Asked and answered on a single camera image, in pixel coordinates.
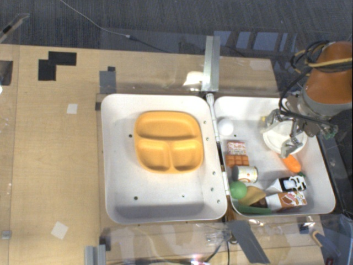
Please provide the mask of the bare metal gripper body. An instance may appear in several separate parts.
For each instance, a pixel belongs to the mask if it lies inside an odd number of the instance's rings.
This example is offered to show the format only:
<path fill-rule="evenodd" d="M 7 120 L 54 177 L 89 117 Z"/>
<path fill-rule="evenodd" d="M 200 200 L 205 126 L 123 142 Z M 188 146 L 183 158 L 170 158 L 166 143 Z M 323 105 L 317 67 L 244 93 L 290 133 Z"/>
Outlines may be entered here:
<path fill-rule="evenodd" d="M 297 117 L 297 124 L 300 131 L 303 131 L 309 137 L 321 135 L 322 137 L 334 137 L 338 132 L 338 126 L 326 121 L 319 121 L 317 119 L 305 119 L 304 117 Z"/>

